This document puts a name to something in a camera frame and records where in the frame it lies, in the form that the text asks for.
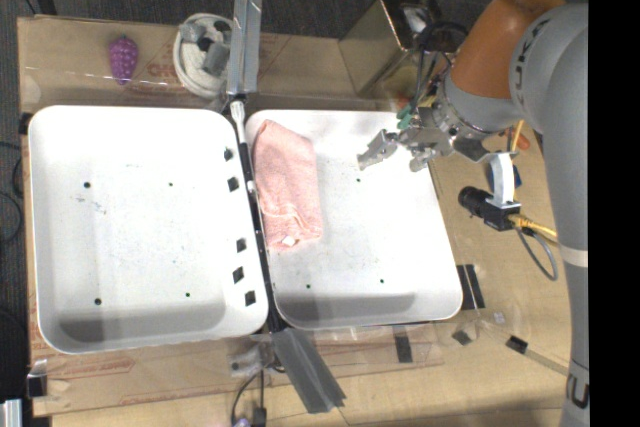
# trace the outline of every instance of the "white plastic tray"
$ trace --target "white plastic tray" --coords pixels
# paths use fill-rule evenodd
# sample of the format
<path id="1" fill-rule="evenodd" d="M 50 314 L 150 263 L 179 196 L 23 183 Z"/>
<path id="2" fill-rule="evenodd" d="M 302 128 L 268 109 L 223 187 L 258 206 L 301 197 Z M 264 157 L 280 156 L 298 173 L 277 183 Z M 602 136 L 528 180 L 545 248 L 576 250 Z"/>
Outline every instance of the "white plastic tray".
<path id="1" fill-rule="evenodd" d="M 462 304 L 462 289 L 442 213 L 427 170 L 409 170 L 399 148 L 382 163 L 358 168 L 357 154 L 392 113 L 261 111 L 311 140 L 317 155 L 324 234 L 270 254 L 278 310 L 301 329 L 441 320 Z"/>
<path id="2" fill-rule="evenodd" d="M 52 347 L 82 353 L 260 329 L 264 281 L 223 116 L 48 107 L 30 122 L 29 147 L 38 321 Z"/>

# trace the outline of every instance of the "folded towel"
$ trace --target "folded towel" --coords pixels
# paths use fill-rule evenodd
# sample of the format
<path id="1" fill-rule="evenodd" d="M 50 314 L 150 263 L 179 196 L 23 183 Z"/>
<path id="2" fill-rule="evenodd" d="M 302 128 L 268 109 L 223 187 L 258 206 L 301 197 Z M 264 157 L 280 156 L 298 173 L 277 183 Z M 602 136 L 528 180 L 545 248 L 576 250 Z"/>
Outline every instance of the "folded towel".
<path id="1" fill-rule="evenodd" d="M 253 168 L 269 250 L 284 251 L 320 238 L 322 213 L 311 141 L 266 120 L 253 143 Z"/>

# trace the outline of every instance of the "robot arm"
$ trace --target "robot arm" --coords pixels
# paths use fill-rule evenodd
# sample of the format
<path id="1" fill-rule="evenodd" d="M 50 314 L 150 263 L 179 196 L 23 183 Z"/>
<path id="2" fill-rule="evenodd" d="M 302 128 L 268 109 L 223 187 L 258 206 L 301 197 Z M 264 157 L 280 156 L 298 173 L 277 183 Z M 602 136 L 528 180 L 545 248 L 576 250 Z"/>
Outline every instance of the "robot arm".
<path id="1" fill-rule="evenodd" d="M 432 80 L 436 92 L 431 106 L 419 107 L 399 133 L 378 134 L 369 150 L 358 156 L 364 169 L 404 146 L 413 155 L 412 171 L 419 171 L 432 158 L 454 152 L 474 162 L 491 161 L 496 154 L 490 154 L 482 141 L 520 119 L 544 135 L 572 319 L 562 427 L 590 425 L 587 50 L 588 4 L 494 0 L 462 43 L 453 65 Z M 505 206 L 513 203 L 503 201 Z"/>

